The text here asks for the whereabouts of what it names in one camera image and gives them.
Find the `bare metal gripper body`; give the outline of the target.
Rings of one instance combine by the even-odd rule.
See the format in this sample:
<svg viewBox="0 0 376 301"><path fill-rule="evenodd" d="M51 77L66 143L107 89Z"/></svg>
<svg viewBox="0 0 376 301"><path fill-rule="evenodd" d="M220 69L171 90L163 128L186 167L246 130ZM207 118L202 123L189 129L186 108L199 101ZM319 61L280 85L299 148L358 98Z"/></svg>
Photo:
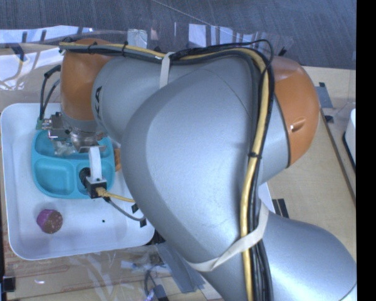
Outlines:
<svg viewBox="0 0 376 301"><path fill-rule="evenodd" d="M56 112L47 120L48 138L56 154L87 153L91 147L100 152L107 149L100 145L103 133L94 120L77 120L63 112Z"/></svg>

